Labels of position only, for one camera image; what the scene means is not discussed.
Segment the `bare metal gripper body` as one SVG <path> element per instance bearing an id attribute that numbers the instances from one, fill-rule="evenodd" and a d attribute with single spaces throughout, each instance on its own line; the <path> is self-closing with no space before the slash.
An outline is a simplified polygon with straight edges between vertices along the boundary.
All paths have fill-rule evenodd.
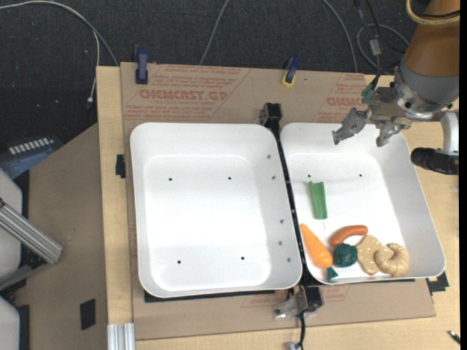
<path id="1" fill-rule="evenodd" d="M 374 124 L 410 125 L 412 121 L 430 121 L 434 102 L 423 98 L 407 85 L 378 87 L 366 112 Z"/>

